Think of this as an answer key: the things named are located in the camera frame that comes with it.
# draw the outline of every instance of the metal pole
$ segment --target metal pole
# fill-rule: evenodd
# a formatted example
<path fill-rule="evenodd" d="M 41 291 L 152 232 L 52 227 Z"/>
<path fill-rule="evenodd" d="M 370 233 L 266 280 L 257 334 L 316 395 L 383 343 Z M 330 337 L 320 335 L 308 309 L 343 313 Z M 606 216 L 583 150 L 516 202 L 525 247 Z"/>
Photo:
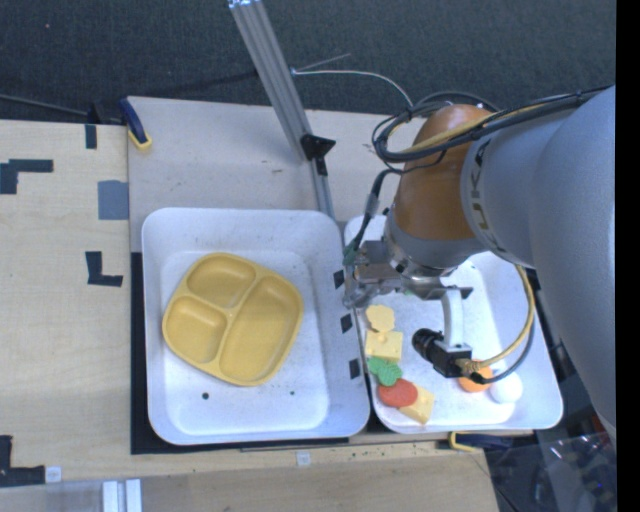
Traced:
<path fill-rule="evenodd" d="M 264 5 L 261 0 L 229 0 L 229 9 L 289 145 L 298 158 L 306 161 L 301 139 L 312 135 L 311 126 Z M 327 176 L 318 172 L 315 160 L 309 163 L 318 209 L 335 218 Z"/>

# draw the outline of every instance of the black clamp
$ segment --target black clamp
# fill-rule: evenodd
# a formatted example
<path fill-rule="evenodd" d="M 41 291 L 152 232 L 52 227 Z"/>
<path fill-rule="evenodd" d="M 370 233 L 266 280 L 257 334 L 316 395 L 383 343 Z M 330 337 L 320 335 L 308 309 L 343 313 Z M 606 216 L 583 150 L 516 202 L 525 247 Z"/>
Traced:
<path fill-rule="evenodd" d="M 107 114 L 102 101 L 97 100 L 89 105 L 87 110 L 87 123 L 88 124 L 111 124 L 111 118 Z"/>
<path fill-rule="evenodd" d="M 318 174 L 320 176 L 327 176 L 327 164 L 324 161 L 324 157 L 331 148 L 336 145 L 336 141 L 305 133 L 300 139 L 300 144 L 302 144 L 302 150 L 307 160 L 316 161 L 316 171 Z"/>

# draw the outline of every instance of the blue clamp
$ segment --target blue clamp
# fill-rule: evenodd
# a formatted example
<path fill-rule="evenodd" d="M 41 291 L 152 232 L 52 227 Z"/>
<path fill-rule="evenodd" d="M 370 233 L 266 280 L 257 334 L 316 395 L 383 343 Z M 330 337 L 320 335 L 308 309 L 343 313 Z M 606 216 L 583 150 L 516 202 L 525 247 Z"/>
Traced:
<path fill-rule="evenodd" d="M 138 149 L 147 149 L 151 146 L 151 137 L 145 132 L 144 127 L 142 126 L 142 122 L 136 114 L 131 103 L 126 98 L 118 101 L 118 107 L 120 107 L 120 111 L 127 122 L 127 126 L 129 127 L 129 139 Z"/>

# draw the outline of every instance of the yellow plastic plate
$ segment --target yellow plastic plate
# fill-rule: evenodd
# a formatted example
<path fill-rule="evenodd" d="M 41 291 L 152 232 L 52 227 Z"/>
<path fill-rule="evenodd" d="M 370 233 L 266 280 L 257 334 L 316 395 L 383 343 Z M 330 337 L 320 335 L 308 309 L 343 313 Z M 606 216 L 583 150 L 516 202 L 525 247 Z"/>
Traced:
<path fill-rule="evenodd" d="M 293 345 L 304 304 L 276 272 L 228 253 L 200 258 L 162 318 L 175 354 L 219 379 L 257 386 L 273 377 Z"/>

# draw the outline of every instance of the wire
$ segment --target wire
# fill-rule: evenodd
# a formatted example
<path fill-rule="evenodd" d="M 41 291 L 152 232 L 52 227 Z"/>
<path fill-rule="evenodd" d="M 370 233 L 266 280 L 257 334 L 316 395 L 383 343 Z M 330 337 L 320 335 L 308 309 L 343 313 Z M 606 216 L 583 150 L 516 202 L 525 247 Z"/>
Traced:
<path fill-rule="evenodd" d="M 417 165 L 415 167 L 411 167 L 410 169 L 407 170 L 401 170 L 401 169 L 396 169 L 395 167 L 391 167 L 390 165 L 387 164 L 387 169 L 384 169 L 383 171 L 380 171 L 380 173 L 378 174 L 378 176 L 376 176 L 376 179 L 373 182 L 373 185 L 371 187 L 371 192 L 369 193 L 369 197 L 374 197 L 375 199 L 378 199 L 380 197 L 380 190 L 382 189 L 382 182 L 384 180 L 384 178 L 388 175 L 388 174 L 395 174 L 398 176 L 403 176 L 405 174 L 409 174 L 411 172 L 417 171 L 418 169 L 425 169 L 428 167 L 432 167 L 434 165 L 439 164 L 442 159 L 444 158 L 446 154 L 446 151 L 443 151 L 438 158 L 430 163 L 430 164 L 424 164 L 424 165 Z M 364 215 L 362 217 L 362 224 L 360 225 L 360 230 L 358 231 L 358 233 L 356 234 L 356 236 L 351 240 L 351 242 L 344 248 L 343 254 L 344 254 L 344 260 L 343 260 L 343 265 L 349 265 L 352 263 L 353 258 L 355 257 L 355 253 L 358 251 L 358 249 L 360 248 L 360 244 L 362 243 L 362 239 L 364 237 L 364 233 L 367 229 L 367 227 L 369 226 L 369 223 L 371 222 L 371 219 L 373 219 L 373 213 L 367 209 L 365 209 Z"/>
<path fill-rule="evenodd" d="M 67 108 L 67 107 L 62 107 L 60 105 L 54 105 L 52 103 L 44 103 L 42 101 L 34 101 L 34 100 L 29 100 L 26 98 L 20 98 L 18 96 L 10 96 L 8 94 L 0 94 L 0 100 L 6 100 L 6 101 L 11 101 L 13 103 L 22 103 L 24 105 L 30 105 L 33 107 L 40 107 L 40 108 L 46 108 L 49 110 L 56 110 L 58 112 L 64 112 L 66 114 L 72 114 L 75 116 L 82 116 L 82 117 L 87 117 L 87 112 L 84 112 L 82 110 L 75 110 L 72 108 Z M 115 119 L 115 118 L 109 118 L 109 121 L 112 123 L 122 123 L 121 119 Z"/>
<path fill-rule="evenodd" d="M 373 146 L 378 157 L 386 163 L 419 160 L 434 153 L 478 140 L 485 135 L 507 126 L 513 126 L 518 123 L 530 121 L 562 110 L 576 108 L 607 87 L 610 86 L 598 87 L 588 91 L 578 91 L 575 93 L 550 96 L 525 103 L 517 108 L 489 113 L 484 118 L 471 121 L 462 126 L 458 126 L 453 130 L 438 134 L 437 136 L 426 141 L 422 141 L 410 148 L 402 151 L 390 151 L 387 148 L 388 139 L 399 125 L 411 121 L 415 116 L 426 115 L 433 111 L 434 104 L 437 104 L 438 102 L 432 101 L 432 98 L 439 97 L 440 94 L 427 96 L 418 102 L 413 108 L 408 109 L 405 112 L 401 112 L 390 122 L 386 123 L 386 127 L 382 128 L 384 124 L 377 126 L 373 134 Z"/>
<path fill-rule="evenodd" d="M 318 71 L 298 71 L 296 69 L 291 69 L 291 74 L 293 76 L 306 76 L 306 75 L 357 75 L 357 76 L 370 76 L 373 78 L 378 78 L 380 80 L 384 80 L 388 84 L 392 85 L 402 96 L 404 100 L 407 102 L 409 107 L 413 107 L 413 102 L 409 95 L 405 92 L 405 90 L 400 87 L 397 83 L 395 83 L 390 78 L 386 76 L 379 75 L 378 73 L 371 73 L 369 71 L 356 71 L 354 69 L 322 69 Z"/>
<path fill-rule="evenodd" d="M 342 55 L 337 55 L 335 57 L 330 57 L 329 59 L 320 60 L 318 62 L 313 62 L 311 64 L 307 64 L 306 66 L 302 66 L 301 68 L 291 68 L 291 73 L 295 74 L 298 71 L 306 71 L 307 69 L 317 68 L 318 66 L 324 66 L 325 64 L 331 64 L 340 59 L 346 59 L 347 57 L 351 57 L 350 53 L 343 53 Z"/>
<path fill-rule="evenodd" d="M 428 96 L 425 96 L 424 98 L 422 98 L 421 101 L 446 101 L 447 103 L 450 103 L 451 105 L 453 105 L 454 103 L 468 103 L 468 104 L 473 104 L 476 105 L 479 108 L 484 108 L 485 110 L 489 110 L 491 112 L 498 112 L 501 109 L 499 109 L 494 103 L 480 97 L 477 96 L 476 94 L 472 94 L 466 91 L 455 91 L 455 90 L 451 90 L 451 91 L 441 91 L 441 92 L 436 92 L 433 94 L 430 94 Z"/>
<path fill-rule="evenodd" d="M 531 288 L 531 284 L 529 283 L 529 279 L 527 278 L 526 272 L 520 265 L 516 265 L 515 267 L 516 267 L 516 270 L 518 271 L 518 275 L 520 276 L 520 279 L 522 280 L 522 284 L 527 297 L 527 317 L 525 319 L 525 323 L 524 323 L 524 326 L 522 327 L 522 330 L 520 331 L 516 339 L 506 349 L 504 349 L 502 352 L 500 352 L 499 354 L 489 359 L 485 359 L 483 361 L 473 361 L 467 358 L 456 360 L 456 364 L 462 369 L 462 373 L 467 377 L 471 378 L 471 380 L 473 380 L 474 382 L 477 382 L 478 384 L 489 384 L 491 382 L 496 382 L 506 377 L 511 372 L 513 372 L 513 370 L 515 370 L 515 368 L 518 365 L 520 365 L 520 363 L 524 360 L 524 357 L 529 352 L 529 348 L 533 340 L 535 297 L 533 295 L 533 289 Z M 486 368 L 487 366 L 491 366 L 492 364 L 497 363 L 498 361 L 512 354 L 520 346 L 520 344 L 525 340 L 525 338 L 527 338 L 527 344 L 526 344 L 525 350 L 520 354 L 520 357 L 518 358 L 518 360 L 516 360 L 514 365 L 512 365 L 512 367 L 509 368 L 509 370 L 506 370 L 502 372 L 500 375 L 497 375 L 491 378 L 482 377 L 478 373 L 478 370 L 480 370 L 480 368 Z"/>

